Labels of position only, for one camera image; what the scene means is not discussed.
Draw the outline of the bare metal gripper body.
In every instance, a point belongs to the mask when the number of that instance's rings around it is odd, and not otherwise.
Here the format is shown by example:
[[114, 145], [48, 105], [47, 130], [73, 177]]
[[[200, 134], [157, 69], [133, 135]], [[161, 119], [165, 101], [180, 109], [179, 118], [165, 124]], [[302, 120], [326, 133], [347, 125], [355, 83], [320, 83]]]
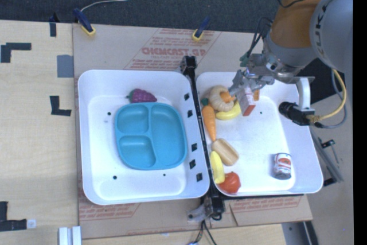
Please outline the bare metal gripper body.
[[273, 85], [276, 81], [285, 84], [296, 83], [296, 68], [284, 64], [272, 54], [245, 54], [243, 66], [245, 67], [244, 76], [246, 78], [259, 79], [266, 82], [266, 85]]

